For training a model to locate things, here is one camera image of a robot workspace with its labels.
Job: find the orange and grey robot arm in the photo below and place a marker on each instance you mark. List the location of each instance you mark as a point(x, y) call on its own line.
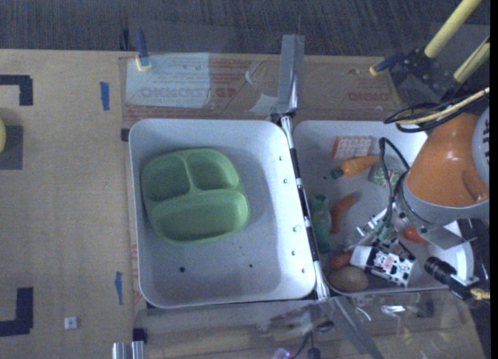
point(443, 170)

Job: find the orange and white packet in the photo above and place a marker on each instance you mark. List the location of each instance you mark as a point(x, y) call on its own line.
point(350, 148)

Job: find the white plastic tray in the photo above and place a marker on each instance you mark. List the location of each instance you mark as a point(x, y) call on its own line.
point(311, 143)
point(218, 272)

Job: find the green and white packet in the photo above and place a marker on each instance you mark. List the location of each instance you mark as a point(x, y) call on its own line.
point(378, 175)

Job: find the green plastic bottle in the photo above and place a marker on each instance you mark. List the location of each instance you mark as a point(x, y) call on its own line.
point(321, 225)

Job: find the yellow round object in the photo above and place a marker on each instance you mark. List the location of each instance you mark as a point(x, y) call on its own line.
point(2, 135)

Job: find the black cylinder on white bracket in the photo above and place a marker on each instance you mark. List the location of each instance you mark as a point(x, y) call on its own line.
point(447, 272)

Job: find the orange carrot with green top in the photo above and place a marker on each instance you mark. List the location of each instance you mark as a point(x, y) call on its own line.
point(358, 166)

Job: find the brown potato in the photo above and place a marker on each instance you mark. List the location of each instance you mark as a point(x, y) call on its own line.
point(349, 279)

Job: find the green divided plate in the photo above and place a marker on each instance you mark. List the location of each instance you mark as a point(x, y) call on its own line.
point(194, 198)

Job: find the brown cardboard board red print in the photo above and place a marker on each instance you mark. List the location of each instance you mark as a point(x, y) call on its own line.
point(233, 85)

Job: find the white cow print carton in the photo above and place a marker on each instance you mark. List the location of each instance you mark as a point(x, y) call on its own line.
point(385, 266)

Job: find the orange sausage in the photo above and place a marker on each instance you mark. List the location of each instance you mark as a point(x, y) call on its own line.
point(339, 211)

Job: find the small white square piece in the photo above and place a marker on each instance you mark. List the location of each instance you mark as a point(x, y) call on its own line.
point(70, 322)

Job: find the small orange toy food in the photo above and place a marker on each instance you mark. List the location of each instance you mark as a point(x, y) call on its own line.
point(412, 234)
point(341, 260)

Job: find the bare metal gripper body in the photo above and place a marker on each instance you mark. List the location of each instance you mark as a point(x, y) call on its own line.
point(391, 220)

